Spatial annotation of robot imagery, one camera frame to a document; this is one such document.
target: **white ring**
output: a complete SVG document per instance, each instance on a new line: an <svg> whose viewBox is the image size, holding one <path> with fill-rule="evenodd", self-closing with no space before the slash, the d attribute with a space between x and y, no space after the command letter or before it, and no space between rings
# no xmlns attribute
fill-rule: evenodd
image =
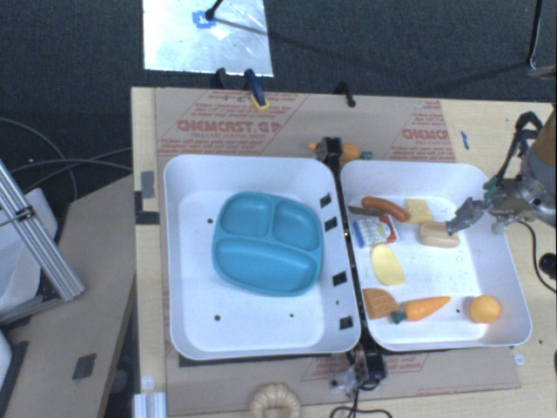
<svg viewBox="0 0 557 418"><path fill-rule="evenodd" d="M302 405L298 397L284 384L267 384L253 396L250 404L252 418L265 418L268 408L285 408L290 414L288 418L299 418Z"/></svg>

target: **blue marking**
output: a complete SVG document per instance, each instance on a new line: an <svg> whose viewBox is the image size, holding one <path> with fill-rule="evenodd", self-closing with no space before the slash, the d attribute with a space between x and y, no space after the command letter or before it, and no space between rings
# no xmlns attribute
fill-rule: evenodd
<svg viewBox="0 0 557 418"><path fill-rule="evenodd" d="M191 14L191 20L200 30L208 30L213 26L217 26L217 22L214 20L207 20L205 18L204 10L194 10Z"/></svg>
<svg viewBox="0 0 557 418"><path fill-rule="evenodd" d="M470 150L470 147L468 147L468 136L463 131L460 131L460 136L462 137L464 148Z"/></svg>

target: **cable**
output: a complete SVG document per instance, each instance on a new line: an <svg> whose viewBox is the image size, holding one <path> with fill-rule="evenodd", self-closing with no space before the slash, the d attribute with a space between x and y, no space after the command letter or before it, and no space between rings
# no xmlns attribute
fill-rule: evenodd
<svg viewBox="0 0 557 418"><path fill-rule="evenodd" d="M46 144L48 144L52 150L54 150L54 152L56 152L56 154L61 158L61 159L66 159L65 155L60 151L60 149L58 149L58 147L52 142L50 141L48 138L46 138L40 131L35 130L32 127L29 127L28 125L22 124L20 122L14 121L12 119L7 119L7 118L2 118L0 117L0 122L3 122L5 124L9 124L9 125L14 125L15 127L18 127L20 129L26 130L32 134L34 134L35 136L37 136L38 138L42 139ZM72 170L69 170L68 173L70 174L70 179L71 179L71 184L73 186L73 195L74 195L74 199L77 199L77 181L76 181L76 176L74 175Z"/></svg>
<svg viewBox="0 0 557 418"><path fill-rule="evenodd" d="M108 163L106 161L99 161L98 159L87 159L87 158L65 158L65 159L49 159L47 161L39 161L37 163L30 163L27 165L22 165L21 167L17 167L13 170L10 171L10 173L13 175L14 173L18 173L18 172L22 172L22 171L26 171L28 169L32 169L33 167L39 167L40 165L51 165L51 164L62 164L62 163L77 163L78 165L81 164L92 164L92 165L106 165L109 167L115 167L117 169L122 169L128 172L133 172L133 169L131 167L128 167L127 165L120 165L120 164L114 164L114 163Z"/></svg>
<svg viewBox="0 0 557 418"><path fill-rule="evenodd" d="M356 414L363 414L363 415L384 414L384 415L387 416L387 418L393 418L393 416L389 412L387 412L386 410L384 410L382 408L375 408L375 409L371 409L371 410L362 410L362 409L358 408L359 391L360 391L360 389L358 388L356 390L356 393L354 394L354 403L352 404L352 406L350 408L347 407L347 406L339 406L337 408L334 408L332 410L331 414L329 415L329 418L334 418L334 416L337 414L337 412L339 412L341 410L346 410L346 411L350 412L346 416L346 418L356 418Z"/></svg>
<svg viewBox="0 0 557 418"><path fill-rule="evenodd" d="M530 231L530 233L532 234L532 256L534 258L534 269L536 270L536 275L538 276L538 279L540 279L540 282L544 285L544 287L546 287L549 291L553 292L553 293L557 293L557 291L555 290L555 288L553 288L551 285L549 285L545 280L543 280L541 278L541 274L540 274L540 269L538 268L538 261L536 259L536 233L534 232L534 230L532 229L532 227L525 223L524 221L517 221L517 223L520 223L521 225L525 226L528 228L528 230Z"/></svg>
<svg viewBox="0 0 557 418"><path fill-rule="evenodd" d="M97 155L96 157L92 157L90 159L101 159L101 158L108 158L110 156L113 155L118 155L120 153L125 153L125 152L129 152L131 150L130 147L126 147L124 149L119 149L119 150L115 150L113 152L108 152L108 153L103 153L102 155ZM24 192L28 192L33 190L35 187L37 187L38 185L41 185L44 181L48 181L49 179L52 179L54 177L56 177L57 175L59 175L60 173L69 171L70 169L73 169L74 167L77 167L81 165L81 163L76 163L76 164L72 164L72 165L68 165L62 169L58 169L57 171L53 172L53 173L49 173L46 177L39 179L37 182L33 183L32 185L30 185L29 187L27 187Z"/></svg>

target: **toy sausage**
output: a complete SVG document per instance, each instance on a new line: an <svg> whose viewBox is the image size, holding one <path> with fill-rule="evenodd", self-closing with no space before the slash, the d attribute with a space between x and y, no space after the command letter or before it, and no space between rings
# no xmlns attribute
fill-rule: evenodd
<svg viewBox="0 0 557 418"><path fill-rule="evenodd" d="M364 197L362 207L378 209L390 213L395 219L404 223L410 218L410 214L402 207L395 205L388 199L378 199L377 197Z"/></svg>

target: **toy orange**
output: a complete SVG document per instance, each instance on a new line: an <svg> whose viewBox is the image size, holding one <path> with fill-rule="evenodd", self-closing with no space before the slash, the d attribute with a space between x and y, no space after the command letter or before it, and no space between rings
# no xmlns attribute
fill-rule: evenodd
<svg viewBox="0 0 557 418"><path fill-rule="evenodd" d="M491 296L481 295L472 300L470 304L470 316L474 322L489 324L497 320L501 313L500 303Z"/></svg>

